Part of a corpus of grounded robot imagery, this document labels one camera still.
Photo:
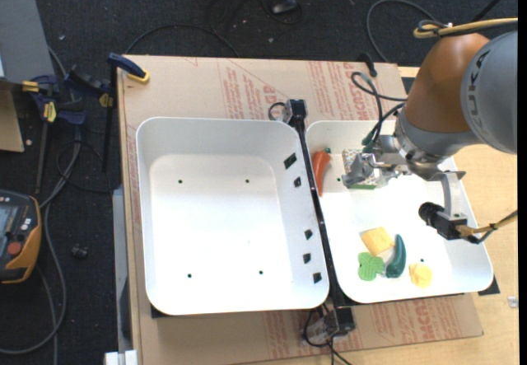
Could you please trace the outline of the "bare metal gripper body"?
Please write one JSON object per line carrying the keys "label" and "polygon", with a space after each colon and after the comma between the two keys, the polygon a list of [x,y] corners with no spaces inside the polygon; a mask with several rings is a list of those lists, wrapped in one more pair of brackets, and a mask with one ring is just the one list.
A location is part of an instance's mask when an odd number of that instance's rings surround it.
{"label": "bare metal gripper body", "polygon": [[415,147],[406,137],[381,135],[374,143],[366,146],[363,157],[376,171],[395,171],[398,177],[416,175],[424,180],[431,180],[439,172],[439,165],[444,156],[431,155]]}

